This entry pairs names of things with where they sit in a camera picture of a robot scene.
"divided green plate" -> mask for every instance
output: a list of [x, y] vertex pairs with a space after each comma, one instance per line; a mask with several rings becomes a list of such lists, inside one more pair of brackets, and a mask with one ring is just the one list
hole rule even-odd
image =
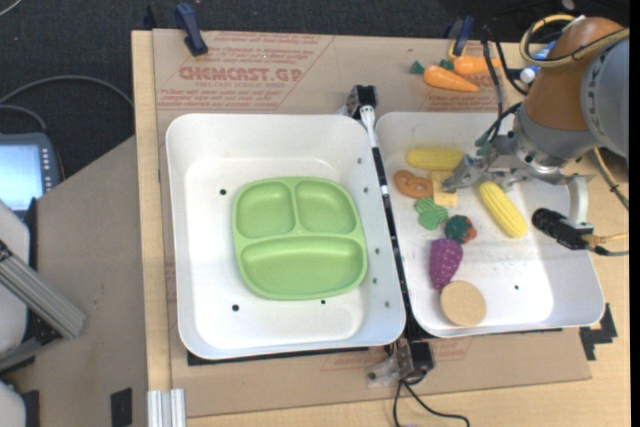
[[233, 203], [233, 239], [245, 283], [271, 299], [342, 294], [367, 272], [358, 211], [330, 180], [286, 177], [245, 185]]

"blue clamp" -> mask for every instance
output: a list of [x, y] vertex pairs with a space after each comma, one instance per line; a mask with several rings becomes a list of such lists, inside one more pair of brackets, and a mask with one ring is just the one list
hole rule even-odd
[[209, 47], [202, 39], [200, 29], [198, 28], [198, 21], [196, 20], [196, 12], [189, 4], [178, 4], [174, 11], [176, 18], [176, 24], [178, 28], [187, 33], [187, 37], [184, 39], [191, 55], [198, 56], [206, 54], [209, 51]]
[[[464, 20], [456, 20], [456, 22], [450, 25], [445, 34], [446, 39], [455, 40], [451, 43], [449, 47], [449, 59], [453, 60], [456, 57], [460, 57], [464, 52], [464, 47], [467, 46], [467, 42], [469, 41], [469, 37], [471, 36], [471, 29], [473, 28], [473, 18], [470, 16], [465, 16]], [[454, 30], [458, 31], [458, 34], [452, 36]]]

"wooden table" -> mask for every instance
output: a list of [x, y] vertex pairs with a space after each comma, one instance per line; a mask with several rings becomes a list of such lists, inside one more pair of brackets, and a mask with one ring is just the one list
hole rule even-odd
[[[379, 39], [376, 46], [384, 44]], [[508, 56], [515, 45], [507, 45]], [[138, 177], [141, 202], [144, 306], [149, 390], [169, 391], [172, 386], [169, 353], [167, 297], [162, 237], [161, 191], [158, 180], [158, 140], [155, 110], [154, 48], [151, 32], [132, 34]], [[372, 63], [372, 66], [386, 63]], [[589, 163], [581, 170], [593, 171]], [[617, 233], [628, 223], [622, 206], [601, 179], [590, 186], [590, 220], [602, 234]], [[552, 385], [496, 389], [429, 396], [426, 402], [438, 411], [467, 416], [474, 427], [496, 425], [630, 425], [630, 333], [629, 260], [594, 256], [618, 337], [596, 348], [597, 361], [590, 363], [593, 378]], [[393, 425], [391, 400], [313, 406], [236, 415], [189, 419], [190, 426], [325, 426]], [[413, 400], [400, 400], [401, 423], [456, 425], [428, 415]]]

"orange carrot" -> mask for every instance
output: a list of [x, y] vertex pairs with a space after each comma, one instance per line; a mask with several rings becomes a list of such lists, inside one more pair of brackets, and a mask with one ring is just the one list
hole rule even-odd
[[[500, 59], [491, 59], [494, 68], [502, 66]], [[472, 75], [474, 73], [482, 73], [489, 71], [487, 61], [484, 57], [475, 55], [461, 55], [453, 61], [453, 71], [458, 75]]]
[[456, 75], [441, 66], [429, 66], [424, 72], [424, 81], [432, 87], [442, 89], [450, 89], [452, 91], [469, 91], [475, 92], [478, 86]]

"beige round disc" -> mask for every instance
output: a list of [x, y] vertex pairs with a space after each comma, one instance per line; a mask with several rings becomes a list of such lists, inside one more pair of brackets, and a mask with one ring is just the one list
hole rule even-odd
[[440, 292], [442, 313], [454, 324], [474, 327], [487, 313], [487, 303], [476, 287], [467, 281], [452, 281]]

